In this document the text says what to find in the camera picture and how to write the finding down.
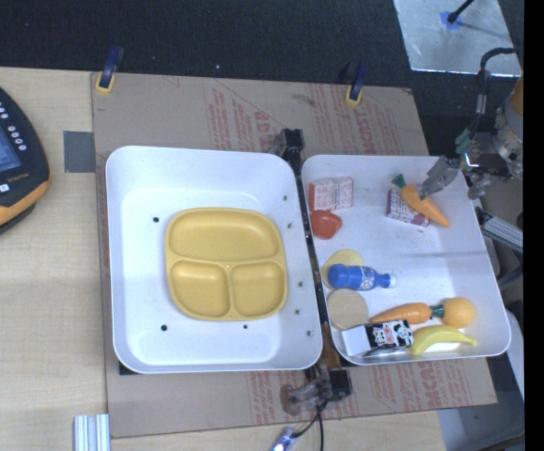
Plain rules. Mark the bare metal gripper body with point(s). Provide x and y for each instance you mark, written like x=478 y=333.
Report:
x=492 y=162

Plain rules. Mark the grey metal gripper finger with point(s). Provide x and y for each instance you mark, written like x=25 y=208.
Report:
x=440 y=174
x=477 y=190

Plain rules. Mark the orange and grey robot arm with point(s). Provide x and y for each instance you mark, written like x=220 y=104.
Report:
x=517 y=101

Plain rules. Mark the orange carrot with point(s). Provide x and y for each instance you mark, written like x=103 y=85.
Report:
x=403 y=314
x=426 y=207

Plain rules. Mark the pink carton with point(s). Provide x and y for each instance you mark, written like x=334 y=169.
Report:
x=398 y=209

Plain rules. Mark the white plastic tray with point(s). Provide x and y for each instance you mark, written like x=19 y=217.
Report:
x=440 y=270
x=140 y=270

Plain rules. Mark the orange and white carton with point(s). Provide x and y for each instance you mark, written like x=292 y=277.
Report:
x=330 y=194

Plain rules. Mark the round orange fruit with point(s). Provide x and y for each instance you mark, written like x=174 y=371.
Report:
x=459 y=312

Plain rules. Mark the red toy pepper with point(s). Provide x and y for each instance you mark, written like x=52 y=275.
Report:
x=325 y=224

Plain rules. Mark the pale yellow flat chip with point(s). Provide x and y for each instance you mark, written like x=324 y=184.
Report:
x=344 y=257

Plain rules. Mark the blue plastic bottle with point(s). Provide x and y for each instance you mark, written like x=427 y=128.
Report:
x=353 y=276

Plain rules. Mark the yellow banana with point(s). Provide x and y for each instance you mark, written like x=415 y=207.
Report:
x=436 y=335

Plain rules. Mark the round tan biscuit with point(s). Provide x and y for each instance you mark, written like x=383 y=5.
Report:
x=346 y=309

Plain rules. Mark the thin black and white rod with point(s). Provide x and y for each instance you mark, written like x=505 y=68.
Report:
x=317 y=289

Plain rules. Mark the white carton with cow print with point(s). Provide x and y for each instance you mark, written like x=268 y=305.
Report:
x=384 y=335

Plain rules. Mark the yellow divided plate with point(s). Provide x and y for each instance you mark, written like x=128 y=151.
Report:
x=224 y=261

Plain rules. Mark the brown cardboard board red print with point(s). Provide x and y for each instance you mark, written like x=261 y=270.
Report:
x=159 y=111

